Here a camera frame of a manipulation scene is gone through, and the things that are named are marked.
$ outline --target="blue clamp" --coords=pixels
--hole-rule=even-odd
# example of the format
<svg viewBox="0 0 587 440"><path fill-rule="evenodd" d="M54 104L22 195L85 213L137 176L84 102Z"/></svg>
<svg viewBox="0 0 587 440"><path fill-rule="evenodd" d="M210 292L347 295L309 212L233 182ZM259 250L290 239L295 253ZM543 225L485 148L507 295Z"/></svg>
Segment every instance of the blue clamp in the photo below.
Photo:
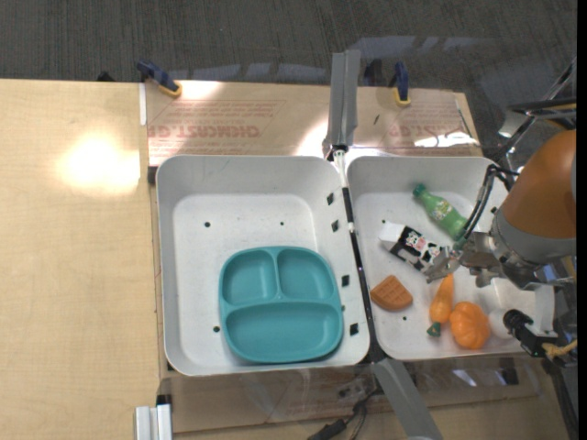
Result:
<svg viewBox="0 0 587 440"><path fill-rule="evenodd" d="M403 62L399 61L395 64L395 74L389 86L392 87L393 99L398 106L406 107L412 103L408 94L407 68Z"/></svg>
<svg viewBox="0 0 587 440"><path fill-rule="evenodd" d="M160 69L150 60L139 60L137 62L137 69L141 73L143 81L147 78L151 78L156 84L159 85L159 89L164 93L173 97L177 97L182 94L181 84L172 80L167 72Z"/></svg>

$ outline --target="bottle cap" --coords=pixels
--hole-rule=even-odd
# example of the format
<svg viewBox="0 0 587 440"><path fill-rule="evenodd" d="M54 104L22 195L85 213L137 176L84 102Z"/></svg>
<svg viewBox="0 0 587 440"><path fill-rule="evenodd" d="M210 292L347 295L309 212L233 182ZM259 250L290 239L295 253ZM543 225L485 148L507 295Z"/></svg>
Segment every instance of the bottle cap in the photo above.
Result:
<svg viewBox="0 0 587 440"><path fill-rule="evenodd" d="M414 197L418 197L421 193L423 193L426 190L426 186L424 184L418 184L414 190L412 191L412 194L414 195Z"/></svg>

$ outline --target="teal plate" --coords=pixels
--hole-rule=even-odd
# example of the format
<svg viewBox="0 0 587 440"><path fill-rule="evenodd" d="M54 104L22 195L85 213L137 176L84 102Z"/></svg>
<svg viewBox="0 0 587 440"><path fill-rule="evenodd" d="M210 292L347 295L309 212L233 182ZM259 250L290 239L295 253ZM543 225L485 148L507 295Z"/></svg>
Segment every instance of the teal plate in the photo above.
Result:
<svg viewBox="0 0 587 440"><path fill-rule="evenodd" d="M334 351L343 333L332 269L304 247L255 247L220 272L221 324L234 354L255 363L294 363Z"/></svg>

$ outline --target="gray carpet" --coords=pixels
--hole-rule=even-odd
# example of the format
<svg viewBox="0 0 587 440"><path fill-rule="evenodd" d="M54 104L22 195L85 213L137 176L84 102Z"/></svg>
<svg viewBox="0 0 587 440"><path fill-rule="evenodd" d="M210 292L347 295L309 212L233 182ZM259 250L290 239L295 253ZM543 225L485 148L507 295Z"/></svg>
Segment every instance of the gray carpet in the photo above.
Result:
<svg viewBox="0 0 587 440"><path fill-rule="evenodd" d="M541 98L577 52L578 0L0 0L0 77L329 84L333 52L403 61L464 92L486 151L505 107Z"/></svg>

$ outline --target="yellow clamp pad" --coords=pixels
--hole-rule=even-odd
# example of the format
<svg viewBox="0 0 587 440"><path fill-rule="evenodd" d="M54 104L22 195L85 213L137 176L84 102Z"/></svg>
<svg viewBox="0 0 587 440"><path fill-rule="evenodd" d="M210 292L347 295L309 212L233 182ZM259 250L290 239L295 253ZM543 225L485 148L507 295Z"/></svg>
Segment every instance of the yellow clamp pad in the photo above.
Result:
<svg viewBox="0 0 587 440"><path fill-rule="evenodd" d="M405 99L405 100L400 98L400 92L396 86L394 86L392 88L392 94L393 94L393 99L394 99L395 103L400 107L406 107L412 103L412 100L410 100L409 95L408 95L407 99Z"/></svg>
<svg viewBox="0 0 587 440"><path fill-rule="evenodd" d="M181 83L178 83L176 81L173 81L173 82L177 85L177 90L175 90L174 92L172 90L170 90L169 88L166 88L162 84L159 85L159 89L161 91L163 91L165 94L168 94L169 96L172 96L174 98L177 98L177 97L179 97L179 96L182 95L183 87L182 87L182 84Z"/></svg>

